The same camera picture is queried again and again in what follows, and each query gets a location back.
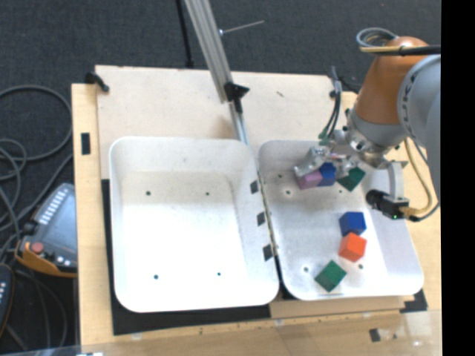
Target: white tray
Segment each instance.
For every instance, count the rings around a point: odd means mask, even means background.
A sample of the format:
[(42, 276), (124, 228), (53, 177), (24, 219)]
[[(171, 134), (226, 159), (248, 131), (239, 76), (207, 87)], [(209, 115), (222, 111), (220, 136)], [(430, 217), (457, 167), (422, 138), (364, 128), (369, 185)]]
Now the white tray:
[(279, 282), (248, 147), (124, 137), (109, 165), (114, 285), (124, 307), (174, 312), (273, 300)]
[[(284, 285), (300, 300), (341, 297), (403, 296), (420, 290), (423, 274), (404, 220), (391, 220), (366, 203), (366, 193), (389, 191), (387, 171), (360, 165), (366, 172), (349, 192), (332, 186), (301, 190), (293, 167), (315, 142), (271, 141), (261, 146), (259, 165)], [(364, 256), (356, 263), (338, 255), (339, 217), (363, 213), (367, 229)], [(314, 281), (330, 260), (347, 275), (331, 292)]]

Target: dark gray floor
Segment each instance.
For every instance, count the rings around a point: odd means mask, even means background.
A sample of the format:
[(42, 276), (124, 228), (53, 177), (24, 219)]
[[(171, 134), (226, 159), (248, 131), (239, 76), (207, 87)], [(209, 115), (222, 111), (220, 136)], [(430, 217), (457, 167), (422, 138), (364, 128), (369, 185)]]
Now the dark gray floor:
[[(210, 0), (222, 29), (264, 20), (265, 24), (225, 35), (233, 70), (328, 74), (334, 65), (347, 81), (361, 83), (371, 56), (359, 53), (355, 36), (366, 27), (383, 27), (436, 45), (442, 40), (442, 0)], [(196, 68), (205, 68), (189, 20)], [(0, 90), (42, 85), (71, 98), (71, 83), (83, 82), (94, 65), (184, 67), (185, 49), (174, 0), (0, 0)], [(68, 112), (52, 96), (14, 94), (0, 100), (0, 139), (24, 143), (40, 154), (68, 131)], [(22, 173), (18, 209), (42, 190), (71, 153), (71, 143)], [(0, 162), (0, 175), (8, 165)], [(72, 182), (71, 164), (56, 183)], [(12, 194), (15, 183), (4, 185)], [(0, 205), (0, 216), (4, 207)], [(68, 308), (73, 327), (73, 284), (45, 278)], [(50, 303), (54, 312), (54, 302)], [(11, 326), (31, 349), (45, 346), (37, 296), (19, 282)], [(53, 344), (61, 320), (52, 314)], [(67, 343), (74, 342), (73, 330)], [(21, 350), (10, 334), (0, 352)]]

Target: cube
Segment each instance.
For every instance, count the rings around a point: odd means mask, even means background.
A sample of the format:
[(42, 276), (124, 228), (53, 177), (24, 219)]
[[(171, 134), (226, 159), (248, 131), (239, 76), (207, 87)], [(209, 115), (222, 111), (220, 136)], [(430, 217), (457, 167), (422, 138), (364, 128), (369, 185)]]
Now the cube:
[(350, 232), (341, 239), (338, 255), (354, 263), (364, 256), (367, 240)]
[(322, 176), (322, 181), (318, 186), (331, 186), (336, 182), (336, 167), (331, 162), (325, 162), (318, 169)]
[(323, 177), (321, 176), (321, 172), (319, 170), (315, 170), (312, 173), (297, 178), (297, 184), (301, 190), (305, 190), (306, 188), (317, 187), (322, 179)]
[(360, 168), (356, 167), (351, 169), (348, 172), (346, 177), (338, 179), (338, 183), (346, 188), (348, 191), (353, 191), (353, 189), (361, 182), (366, 173)]
[(329, 293), (343, 280), (347, 273), (335, 261), (331, 260), (315, 277), (315, 281)]
[(349, 232), (362, 234), (366, 230), (366, 222), (362, 212), (346, 212), (339, 219), (341, 236), (347, 236)]

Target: green cube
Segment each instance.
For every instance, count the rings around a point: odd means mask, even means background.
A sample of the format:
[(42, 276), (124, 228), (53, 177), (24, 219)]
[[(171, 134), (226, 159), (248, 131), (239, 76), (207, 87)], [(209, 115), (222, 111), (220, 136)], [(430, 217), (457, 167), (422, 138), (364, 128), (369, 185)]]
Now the green cube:
[(315, 277), (315, 281), (330, 293), (346, 275), (346, 271), (335, 261), (331, 260), (318, 276)]
[(346, 177), (340, 178), (337, 182), (346, 188), (348, 191), (353, 191), (353, 189), (361, 182), (366, 173), (360, 168), (356, 167), (351, 169), (348, 172)]

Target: orange cube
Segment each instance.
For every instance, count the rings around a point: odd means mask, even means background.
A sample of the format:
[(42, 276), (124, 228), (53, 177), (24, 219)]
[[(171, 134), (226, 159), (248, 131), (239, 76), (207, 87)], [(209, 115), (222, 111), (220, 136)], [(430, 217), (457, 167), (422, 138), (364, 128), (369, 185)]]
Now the orange cube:
[(354, 234), (353, 232), (349, 232), (347, 236), (341, 239), (338, 255), (356, 262), (364, 256), (366, 242), (366, 239), (363, 237)]

